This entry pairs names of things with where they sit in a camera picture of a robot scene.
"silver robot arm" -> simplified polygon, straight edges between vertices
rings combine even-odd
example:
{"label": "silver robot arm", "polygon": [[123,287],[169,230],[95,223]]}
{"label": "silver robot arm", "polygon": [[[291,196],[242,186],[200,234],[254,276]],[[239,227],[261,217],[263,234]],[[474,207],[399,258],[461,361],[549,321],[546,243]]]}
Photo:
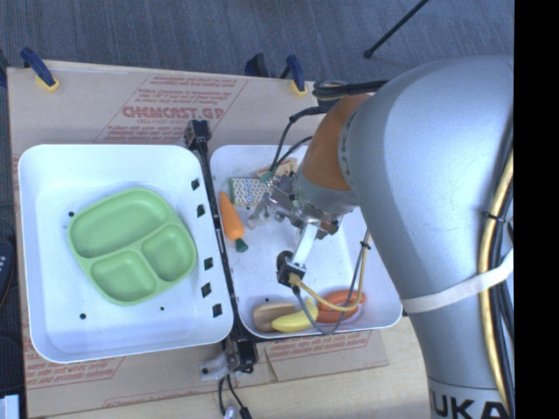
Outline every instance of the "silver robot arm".
{"label": "silver robot arm", "polygon": [[[319,135],[309,146],[297,196],[331,212],[341,190],[340,217],[346,204],[358,204],[402,300],[478,273],[482,213],[491,206],[512,133],[513,76],[512,62],[502,57],[420,66],[357,101],[347,122],[329,133],[337,153],[317,154]],[[332,167],[321,168],[324,156],[338,161],[347,188],[320,182]],[[482,309],[480,296],[470,296],[409,313],[433,418],[514,417],[488,358]]]}

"metal rod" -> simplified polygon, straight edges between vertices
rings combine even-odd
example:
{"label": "metal rod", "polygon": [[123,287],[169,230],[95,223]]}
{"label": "metal rod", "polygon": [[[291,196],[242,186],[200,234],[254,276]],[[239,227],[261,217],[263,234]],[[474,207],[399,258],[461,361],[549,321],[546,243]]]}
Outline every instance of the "metal rod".
{"label": "metal rod", "polygon": [[405,24],[416,12],[418,12],[428,1],[429,0],[421,0],[421,2],[416,4],[415,7],[410,10],[410,12],[408,12],[404,17],[402,17],[402,19],[397,24],[395,24],[391,30],[384,34],[384,36],[378,42],[376,42],[376,44],[374,44],[363,54],[365,58],[370,58],[373,55],[373,52],[375,52],[379,46],[386,42],[392,36],[392,34],[399,30],[400,27]]}

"black cable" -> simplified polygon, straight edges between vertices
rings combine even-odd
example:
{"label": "black cable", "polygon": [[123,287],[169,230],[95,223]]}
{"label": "black cable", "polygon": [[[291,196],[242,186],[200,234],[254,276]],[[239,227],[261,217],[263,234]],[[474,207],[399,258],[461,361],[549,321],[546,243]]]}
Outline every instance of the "black cable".
{"label": "black cable", "polygon": [[[513,181],[509,183],[507,191],[503,200],[503,204],[500,207],[500,212],[492,213],[495,218],[503,219],[507,214],[508,209],[512,203],[513,199]],[[489,265],[490,268],[498,267],[502,262],[502,256],[500,254],[500,249],[502,246],[502,235],[503,235],[503,222],[497,220],[497,225],[493,236],[491,238],[490,249],[489,249]],[[514,377],[512,374],[508,347],[503,332],[503,324],[507,327],[507,331],[512,341],[512,347],[514,351],[514,310],[511,311],[507,308],[507,301],[502,297],[503,292],[508,292],[507,282],[503,281],[497,286],[491,287],[489,289],[489,299],[490,299],[490,311],[491,320],[493,322],[493,336],[495,341],[495,346],[497,348],[498,359],[500,363],[500,371],[503,379],[503,388],[505,391],[505,396],[508,404],[509,414],[512,419],[515,418],[515,394],[514,394]]]}
{"label": "black cable", "polygon": [[243,403],[241,402],[241,400],[238,398],[237,394],[235,393],[235,390],[233,389],[230,374],[227,375],[227,384],[229,385],[229,390],[231,391],[231,394],[237,400],[239,407],[243,409],[245,407],[245,405],[243,405]]}
{"label": "black cable", "polygon": [[306,138],[303,138],[302,140],[297,141],[295,144],[293,144],[288,150],[287,152],[285,152],[281,158],[278,159],[278,161],[276,162],[276,164],[272,167],[270,167],[269,171],[270,172],[275,172],[276,169],[278,168],[278,166],[289,156],[291,155],[293,152],[295,152],[302,144],[306,143],[307,141],[311,141],[312,139],[312,135],[308,136]]}
{"label": "black cable", "polygon": [[505,166],[507,166],[508,157],[513,151],[514,145],[514,121],[510,120],[510,126],[507,128],[504,134],[504,139],[501,145],[500,157],[497,161],[497,170],[501,173]]}
{"label": "black cable", "polygon": [[221,379],[219,381],[219,384],[217,385],[217,393],[219,395],[219,410],[221,411],[222,416],[225,416],[224,401],[223,401],[223,398],[221,396],[221,394],[223,393],[223,389],[224,389],[224,381],[225,381],[225,378]]}
{"label": "black cable", "polygon": [[241,415],[241,418],[242,419],[252,419],[251,413],[249,412],[248,408],[245,405],[243,405],[241,400],[238,398],[237,393],[235,393],[235,390],[233,389],[233,384],[231,383],[231,374],[228,374],[225,377],[223,377],[219,381],[219,385],[217,386],[217,391],[218,391],[218,395],[219,395],[219,410],[221,411],[221,414],[223,416],[225,416],[225,413],[227,412],[227,410],[225,409],[225,406],[224,406],[223,396],[222,396],[225,379],[227,379],[227,384],[229,385],[229,390],[231,391],[231,394],[233,395],[233,397],[235,397],[235,400],[237,401],[237,403],[240,407],[239,413]]}
{"label": "black cable", "polygon": [[388,80],[375,80],[360,84],[347,84],[332,80],[314,83],[313,96],[318,100],[338,100],[343,96],[360,93],[374,93]]}
{"label": "black cable", "polygon": [[283,143],[286,140],[287,133],[289,132],[289,129],[291,128],[291,126],[293,124],[295,124],[295,122],[297,120],[299,120],[300,118],[302,118],[303,116],[318,115],[318,114],[326,113],[327,111],[328,111],[328,109],[326,107],[320,107],[320,106],[309,107],[309,108],[303,109],[300,112],[296,113],[295,115],[291,115],[289,117],[289,122],[287,123],[287,126],[284,129],[283,133],[281,134],[281,138],[279,139],[278,148],[276,150],[276,155],[273,157],[272,164],[270,165],[270,168],[268,169],[269,172],[273,172],[273,170],[275,168],[277,168],[279,163],[280,163],[279,157],[280,157],[281,148],[283,148]]}
{"label": "black cable", "polygon": [[279,78],[280,79],[285,79],[287,77],[287,75],[289,74],[289,72],[291,71],[291,69],[287,66],[286,68],[284,68],[283,72],[280,74]]}

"toy banana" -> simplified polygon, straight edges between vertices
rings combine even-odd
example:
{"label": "toy banana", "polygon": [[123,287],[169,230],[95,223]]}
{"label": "toy banana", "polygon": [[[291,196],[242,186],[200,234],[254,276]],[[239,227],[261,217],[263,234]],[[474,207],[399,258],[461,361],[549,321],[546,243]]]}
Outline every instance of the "toy banana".
{"label": "toy banana", "polygon": [[[314,305],[313,299],[308,298],[305,301],[308,312],[313,319],[318,317],[318,307]],[[296,313],[283,315],[272,321],[272,327],[279,332],[299,332],[311,326],[311,322],[305,311],[300,310]]]}

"small black hole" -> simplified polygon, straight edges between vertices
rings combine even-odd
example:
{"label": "small black hole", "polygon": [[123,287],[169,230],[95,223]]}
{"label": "small black hole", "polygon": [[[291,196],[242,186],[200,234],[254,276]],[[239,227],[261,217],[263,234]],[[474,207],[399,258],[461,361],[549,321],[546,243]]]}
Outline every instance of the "small black hole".
{"label": "small black hole", "polygon": [[210,283],[204,284],[202,286],[202,298],[206,298],[211,293],[211,285]]}
{"label": "small black hole", "polygon": [[213,309],[213,318],[218,317],[219,315],[221,315],[223,313],[223,310],[221,309],[221,305],[220,304],[216,304],[212,307]]}

